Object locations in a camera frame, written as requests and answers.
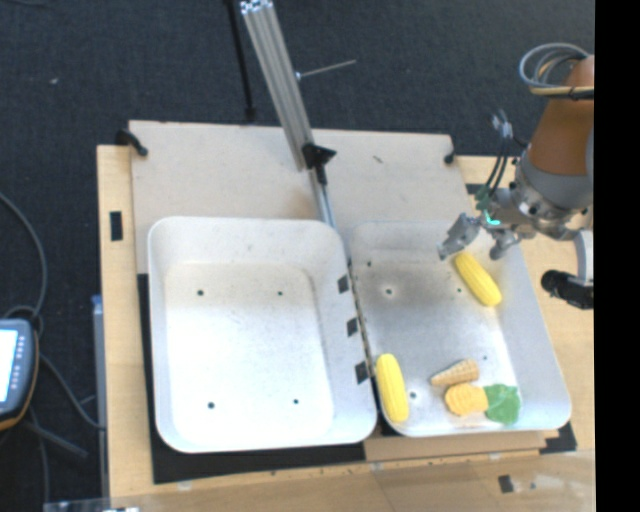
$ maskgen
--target wooden table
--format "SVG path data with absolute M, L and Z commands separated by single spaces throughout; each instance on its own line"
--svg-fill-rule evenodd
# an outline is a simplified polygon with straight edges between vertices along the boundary
M 493 162 L 491 157 L 456 158 L 457 168 L 466 183 L 483 182 Z M 99 146 L 97 169 L 112 497 L 128 499 L 137 506 L 152 503 L 153 510 L 165 510 L 163 507 L 169 510 L 168 507 L 177 504 L 183 510 L 187 509 L 184 507 L 201 510 L 206 509 L 203 508 L 205 503 L 208 507 L 215 503 L 216 510 L 249 510 L 256 503 L 261 504 L 262 510 L 287 510 L 282 508 L 283 503 L 292 508 L 304 503 L 306 510 L 314 510 L 314 507 L 332 509 L 335 503 L 350 503 L 353 510 L 409 510 L 411 499 L 407 496 L 414 496 L 415 503 L 424 503 L 420 499 L 424 499 L 427 488 L 438 492 L 441 489 L 438 486 L 449 489 L 460 485 L 465 488 L 466 498 L 460 498 L 457 492 L 452 495 L 470 500 L 469 503 L 473 500 L 479 503 L 483 497 L 492 500 L 508 493 L 502 487 L 496 487 L 496 471 L 502 471 L 503 475 L 514 475 L 518 471 L 531 474 L 536 468 L 544 471 L 548 467 L 555 468 L 554 474 L 578 482 L 587 489 L 587 494 L 589 489 L 595 491 L 593 311 L 578 310 L 549 297 L 541 288 L 540 278 L 545 271 L 558 269 L 575 273 L 577 267 L 573 244 L 555 242 L 543 236 L 526 241 L 521 247 L 571 395 L 571 426 L 578 444 L 577 453 L 539 455 L 545 439 L 557 436 L 557 432 L 520 436 L 511 442 L 502 438 L 495 446 L 489 440 L 486 450 L 478 450 L 460 439 L 453 446 L 451 440 L 445 439 L 440 444 L 432 443 L 430 451 L 417 458 L 415 452 L 413 455 L 403 453 L 402 438 L 382 444 L 373 438 L 367 440 L 368 460 L 364 463 L 155 485 L 136 288 L 130 148 Z M 121 212 L 122 238 L 116 241 L 112 240 L 110 230 L 111 212 Z M 487 482 L 491 482 L 491 487 L 487 487 Z M 408 495 L 398 493 L 403 486 L 412 489 Z M 522 486 L 522 482 L 516 482 L 516 491 L 518 486 Z M 479 494 L 474 494 L 476 487 Z M 540 492 L 535 499 L 542 503 L 569 499 L 566 493 L 556 492 L 553 486 L 549 492 L 543 492 L 544 486 L 539 483 L 537 487 Z M 123 506 L 124 501 L 120 503 L 118 506 Z

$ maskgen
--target dark floor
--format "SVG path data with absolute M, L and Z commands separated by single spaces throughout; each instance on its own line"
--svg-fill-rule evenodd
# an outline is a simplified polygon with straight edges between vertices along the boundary
M 568 42 L 594 52 L 595 0 L 276 0 L 315 128 L 450 134 L 460 154 L 492 155 L 487 116 L 504 109 L 526 140 L 544 107 L 518 77 L 529 49 Z M 242 20 L 257 123 L 277 125 Z M 92 297 L 100 293 L 96 145 L 130 119 L 238 123 L 243 95 L 224 0 L 0 0 L 0 193 L 42 240 L 49 280 L 42 352 L 95 417 Z M 0 205 L 0 315 L 33 305 L 41 271 L 32 241 Z M 100 495 L 97 432 L 43 368 L 33 397 L 43 428 L 0 434 L 0 511 Z M 50 489 L 44 487 L 48 473 Z

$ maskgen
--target green light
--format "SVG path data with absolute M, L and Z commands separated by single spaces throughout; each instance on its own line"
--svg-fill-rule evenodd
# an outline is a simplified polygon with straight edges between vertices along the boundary
M 499 220 L 494 220 L 491 217 L 489 217 L 489 212 L 487 210 L 484 210 L 484 218 L 487 220 L 487 223 L 491 224 L 492 226 L 499 226 L 500 225 L 500 221 Z

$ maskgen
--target empty white tray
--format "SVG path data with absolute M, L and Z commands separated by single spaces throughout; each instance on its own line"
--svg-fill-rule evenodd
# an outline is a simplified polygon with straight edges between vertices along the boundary
M 383 353 L 396 356 L 409 402 L 406 421 L 387 417 L 388 422 L 412 437 L 563 426 L 571 413 L 569 393 L 520 247 L 492 261 L 493 241 L 482 231 L 466 248 L 502 291 L 498 306 L 485 307 L 451 258 L 438 256 L 436 245 L 450 227 L 447 220 L 370 222 L 354 230 L 352 270 L 372 364 Z M 480 368 L 473 384 L 518 387 L 522 408 L 516 423 L 505 426 L 482 412 L 458 417 L 447 410 L 445 389 L 432 386 L 429 378 L 468 357 Z
M 187 453 L 359 442 L 377 414 L 340 236 L 167 217 L 148 235 L 156 425 Z

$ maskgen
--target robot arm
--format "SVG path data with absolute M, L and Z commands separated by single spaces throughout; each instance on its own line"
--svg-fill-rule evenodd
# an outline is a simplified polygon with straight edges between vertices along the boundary
M 540 54 L 530 76 L 531 61 Z M 570 71 L 562 85 L 554 85 L 554 75 L 567 66 Z M 549 99 L 547 106 L 508 188 L 499 185 L 513 130 L 503 112 L 493 116 L 501 145 L 493 171 L 475 196 L 480 214 L 458 217 L 438 245 L 440 259 L 472 243 L 481 229 L 495 240 L 490 251 L 494 260 L 537 233 L 573 240 L 578 275 L 550 271 L 542 285 L 572 305 L 593 307 L 593 234 L 585 228 L 571 229 L 568 223 L 593 204 L 594 74 L 595 57 L 573 45 L 542 45 L 521 59 L 522 80 L 533 94 Z

